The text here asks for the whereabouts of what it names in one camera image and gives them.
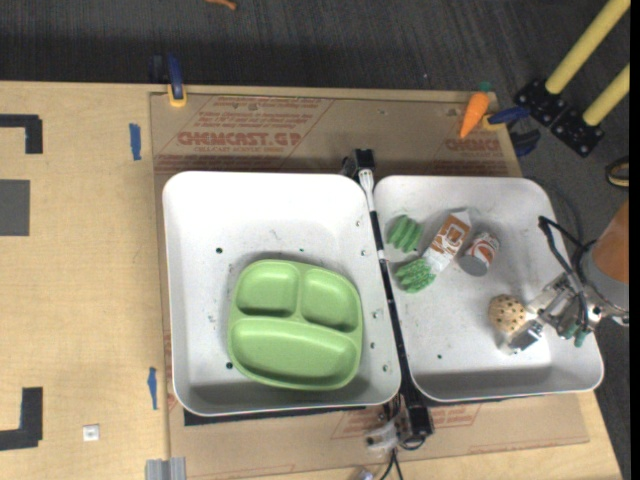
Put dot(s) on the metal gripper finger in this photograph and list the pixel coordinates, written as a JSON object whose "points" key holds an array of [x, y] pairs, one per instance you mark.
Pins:
{"points": [[538, 303], [524, 339]]}

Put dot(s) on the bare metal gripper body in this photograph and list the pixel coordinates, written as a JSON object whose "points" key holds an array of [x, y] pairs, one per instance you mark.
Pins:
{"points": [[564, 306]]}

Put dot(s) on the tan dotted biscuit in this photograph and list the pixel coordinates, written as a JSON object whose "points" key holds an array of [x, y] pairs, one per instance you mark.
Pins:
{"points": [[506, 313]]}

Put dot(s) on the orange and white can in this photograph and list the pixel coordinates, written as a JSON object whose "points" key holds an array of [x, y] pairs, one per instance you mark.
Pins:
{"points": [[480, 255]]}

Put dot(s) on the white plastic tray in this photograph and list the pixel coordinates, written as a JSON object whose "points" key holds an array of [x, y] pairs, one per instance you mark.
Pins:
{"points": [[260, 213], [505, 208]]}

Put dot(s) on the white and orange carton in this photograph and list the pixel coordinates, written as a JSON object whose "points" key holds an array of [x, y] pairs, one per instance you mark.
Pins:
{"points": [[447, 242]]}

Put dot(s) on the green ribbed pea pod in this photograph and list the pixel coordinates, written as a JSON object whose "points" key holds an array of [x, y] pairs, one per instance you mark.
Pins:
{"points": [[404, 233], [415, 274]]}

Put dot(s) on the thin black and white rod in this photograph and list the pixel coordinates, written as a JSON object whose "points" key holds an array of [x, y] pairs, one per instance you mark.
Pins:
{"points": [[385, 268]]}

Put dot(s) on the orange carrot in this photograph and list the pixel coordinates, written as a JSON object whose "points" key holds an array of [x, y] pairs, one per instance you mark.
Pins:
{"points": [[474, 113]]}

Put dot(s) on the green divided plate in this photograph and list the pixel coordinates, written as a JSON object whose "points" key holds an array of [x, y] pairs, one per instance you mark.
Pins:
{"points": [[295, 343]]}

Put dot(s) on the brown cardboard board red print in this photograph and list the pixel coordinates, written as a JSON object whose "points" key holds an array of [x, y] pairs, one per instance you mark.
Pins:
{"points": [[320, 123]]}

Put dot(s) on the small white square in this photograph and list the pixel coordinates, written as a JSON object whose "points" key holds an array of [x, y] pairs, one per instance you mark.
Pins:
{"points": [[90, 432]]}

